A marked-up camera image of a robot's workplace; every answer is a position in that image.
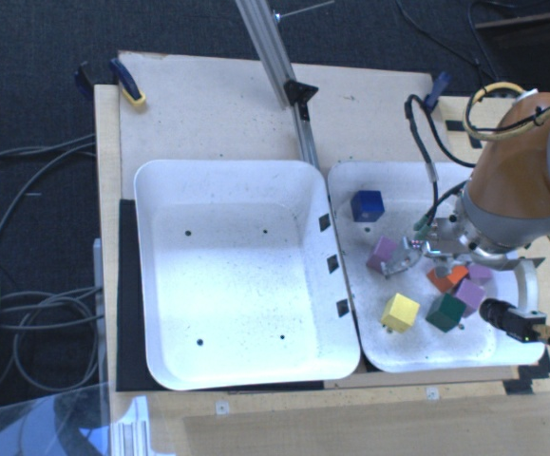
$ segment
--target metal rod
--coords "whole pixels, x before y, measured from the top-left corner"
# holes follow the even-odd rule
[[[310,7],[305,7],[304,9],[290,11],[288,13],[278,13],[276,15],[276,20],[280,21],[281,19],[284,19],[285,17],[290,17],[292,15],[297,15],[298,13],[303,13],[303,12],[309,11],[309,10],[320,9],[321,7],[326,7],[326,6],[331,5],[333,3],[335,3],[335,0],[330,0],[328,2],[323,2],[322,4],[311,5]]]
[[[283,45],[283,40],[278,33],[271,7],[268,5],[267,0],[235,1],[276,97],[281,106],[286,108],[291,103],[285,92],[285,84],[290,80],[295,81],[295,75],[292,63]],[[311,123],[302,119],[298,104],[294,104],[294,125],[300,144],[302,160],[318,169],[319,163],[316,157]]]

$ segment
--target yellow cube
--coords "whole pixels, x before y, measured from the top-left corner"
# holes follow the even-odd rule
[[[380,322],[394,331],[403,333],[414,324],[419,309],[418,302],[397,293],[387,302]]]

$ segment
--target black bracket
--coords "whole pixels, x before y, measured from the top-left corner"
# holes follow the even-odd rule
[[[295,80],[287,80],[285,85],[285,95],[291,106],[298,105],[300,111],[300,118],[305,122],[309,122],[311,117],[309,116],[308,102],[316,92],[319,90],[316,86],[305,85]]]

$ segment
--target cube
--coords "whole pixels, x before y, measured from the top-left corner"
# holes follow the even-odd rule
[[[456,265],[452,271],[445,277],[438,277],[435,274],[435,269],[431,269],[427,273],[427,278],[432,284],[437,287],[440,293],[450,292],[456,287],[461,280],[468,276],[468,269],[464,265]]]
[[[374,222],[385,213],[380,191],[357,191],[351,199],[352,219]]]
[[[469,317],[480,309],[480,305],[485,297],[485,290],[472,280],[465,278],[461,282],[461,285],[458,286],[458,290],[456,294],[454,294],[454,297],[462,300],[464,304],[466,304],[463,317]]]
[[[418,302],[397,293],[387,302],[380,322],[398,333],[403,333],[413,326],[419,309]]]
[[[492,271],[485,265],[471,263],[468,266],[468,278],[470,278],[477,285],[484,285],[492,278]]]
[[[428,310],[427,321],[447,333],[458,326],[465,309],[466,304],[452,294],[438,295]]]
[[[371,250],[366,265],[376,272],[382,274],[382,262],[388,262],[391,259],[392,253],[395,251],[396,248],[397,242],[391,240],[389,237],[385,237],[384,235],[382,235]]]

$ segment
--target purple cube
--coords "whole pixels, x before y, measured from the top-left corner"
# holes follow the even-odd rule
[[[397,243],[389,237],[382,235],[376,246],[373,247],[366,265],[371,269],[382,274],[382,262],[387,262],[392,257],[392,253],[397,248]]]
[[[468,278],[477,285],[484,285],[492,278],[492,271],[479,263],[471,263],[468,266]]]
[[[485,297],[485,290],[472,280],[465,278],[458,287],[454,297],[462,300],[464,304],[466,304],[463,317],[469,317],[480,309],[480,305]]]

